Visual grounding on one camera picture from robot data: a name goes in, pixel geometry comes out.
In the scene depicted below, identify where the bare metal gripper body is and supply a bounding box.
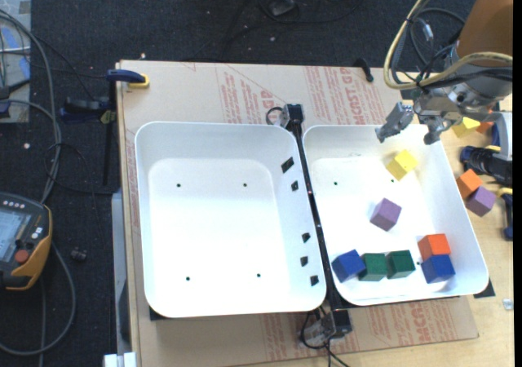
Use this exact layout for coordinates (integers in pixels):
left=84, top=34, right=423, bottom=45
left=412, top=85, right=479, bottom=126

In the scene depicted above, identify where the yellow cube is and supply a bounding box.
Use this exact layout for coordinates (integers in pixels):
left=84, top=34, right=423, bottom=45
left=451, top=116, right=482, bottom=139
left=386, top=148, right=419, bottom=181

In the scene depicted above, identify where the purple cube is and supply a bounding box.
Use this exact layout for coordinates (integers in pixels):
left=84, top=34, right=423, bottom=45
left=465, top=185, right=498, bottom=218
left=369, top=197, right=403, bottom=232

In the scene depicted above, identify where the white plastic tray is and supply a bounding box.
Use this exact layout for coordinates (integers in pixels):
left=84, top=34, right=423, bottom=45
left=134, top=121, right=328, bottom=319
left=303, top=124, right=490, bottom=307

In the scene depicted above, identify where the thin black rod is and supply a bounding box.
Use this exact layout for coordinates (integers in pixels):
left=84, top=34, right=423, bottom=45
left=293, top=122, right=342, bottom=312

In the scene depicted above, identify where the green cube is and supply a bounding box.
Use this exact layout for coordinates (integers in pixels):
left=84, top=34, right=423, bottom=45
left=385, top=250, right=417, bottom=281
left=358, top=252, right=389, bottom=282

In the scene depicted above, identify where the blue cube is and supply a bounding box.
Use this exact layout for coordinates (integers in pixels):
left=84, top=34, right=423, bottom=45
left=420, top=254, right=457, bottom=285
left=330, top=249, right=367, bottom=284

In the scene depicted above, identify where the brown cardboard board, red print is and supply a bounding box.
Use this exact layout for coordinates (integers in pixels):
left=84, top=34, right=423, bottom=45
left=117, top=59, right=480, bottom=358

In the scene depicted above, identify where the black block with thin wires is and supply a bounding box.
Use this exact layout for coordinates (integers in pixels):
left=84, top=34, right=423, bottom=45
left=280, top=103, right=305, bottom=128
left=321, top=308, right=353, bottom=338

